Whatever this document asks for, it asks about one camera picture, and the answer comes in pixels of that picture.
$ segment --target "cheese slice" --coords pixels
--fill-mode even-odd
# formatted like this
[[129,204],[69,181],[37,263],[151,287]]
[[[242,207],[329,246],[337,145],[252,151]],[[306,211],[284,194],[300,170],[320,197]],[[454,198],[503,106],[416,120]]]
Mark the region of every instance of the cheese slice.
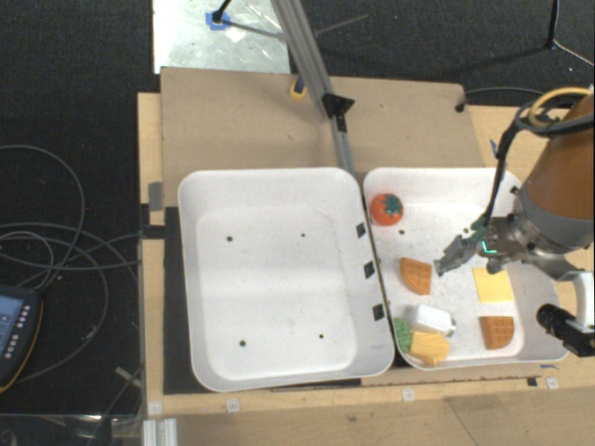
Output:
[[504,269],[497,274],[490,274],[485,268],[475,268],[473,278],[475,279],[475,287],[481,303],[488,304],[514,300],[509,275]]

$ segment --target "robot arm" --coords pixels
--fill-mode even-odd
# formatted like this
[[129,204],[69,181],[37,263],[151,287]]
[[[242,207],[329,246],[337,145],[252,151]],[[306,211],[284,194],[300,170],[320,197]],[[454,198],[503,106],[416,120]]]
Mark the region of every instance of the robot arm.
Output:
[[[434,261],[441,276],[478,254],[487,259],[487,270],[492,274],[511,261],[521,261],[555,281],[572,281],[577,315],[546,305],[539,310],[537,320],[581,357],[595,355],[593,272],[576,268],[564,255],[593,243],[593,95],[589,92],[577,102],[561,123],[547,124],[536,112],[552,98],[584,95],[584,91],[552,91],[517,112],[498,145],[498,168],[488,208],[471,225],[470,237],[457,236],[444,250],[443,258]],[[528,115],[522,116],[527,109]],[[506,154],[516,134],[524,129],[548,137],[548,145],[516,193],[512,212],[494,217]]]

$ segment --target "green light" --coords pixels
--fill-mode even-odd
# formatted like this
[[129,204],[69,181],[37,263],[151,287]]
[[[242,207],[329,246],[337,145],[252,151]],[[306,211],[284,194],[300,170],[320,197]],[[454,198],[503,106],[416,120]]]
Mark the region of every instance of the green light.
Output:
[[485,240],[482,240],[482,247],[483,247],[483,252],[486,253],[487,255],[495,255],[497,253],[497,250],[495,250],[495,249],[487,249],[487,244],[485,243]]

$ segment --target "wooden table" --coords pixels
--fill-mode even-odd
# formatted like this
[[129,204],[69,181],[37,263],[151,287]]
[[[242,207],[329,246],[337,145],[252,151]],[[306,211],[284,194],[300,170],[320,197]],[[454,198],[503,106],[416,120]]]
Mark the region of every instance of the wooden table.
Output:
[[[494,166],[490,140],[498,141],[515,109],[471,106],[467,112],[483,163]],[[521,134],[509,170],[525,179],[543,145]],[[150,199],[150,186],[164,179],[159,94],[139,95],[139,165],[141,202],[152,205],[151,224],[163,225],[163,206]],[[178,418],[180,444],[394,444],[398,438],[410,444],[496,444],[494,438],[503,444],[557,444],[560,438],[575,443],[592,436],[595,361],[572,355],[547,366],[488,366],[460,369],[462,374],[408,369],[388,385],[372,380],[354,388],[164,395],[164,252],[163,240],[143,240],[146,399],[149,417]],[[593,269],[592,247],[569,257]],[[557,290],[562,306],[573,312],[572,284],[559,283]],[[559,388],[548,387],[549,377]],[[415,401],[404,401],[403,391],[412,390]],[[241,412],[226,413],[228,400],[238,400]],[[571,419],[577,427],[562,434]]]

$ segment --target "blue tape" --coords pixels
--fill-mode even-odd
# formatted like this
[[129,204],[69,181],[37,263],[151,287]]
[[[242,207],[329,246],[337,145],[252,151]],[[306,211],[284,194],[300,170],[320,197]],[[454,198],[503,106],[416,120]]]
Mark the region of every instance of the blue tape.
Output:
[[298,93],[298,94],[301,94],[304,92],[305,87],[306,87],[306,85],[304,84],[304,80],[302,79],[301,76],[299,76],[296,81],[296,86],[294,87],[294,91],[296,91],[296,93]]
[[221,31],[221,30],[225,30],[226,28],[230,27],[230,23],[231,23],[231,18],[230,16],[223,12],[223,16],[221,17],[221,23],[215,23],[213,21],[213,13],[215,13],[214,11],[212,12],[206,12],[205,13],[205,21],[206,24],[208,25],[208,27],[213,30],[213,31]]

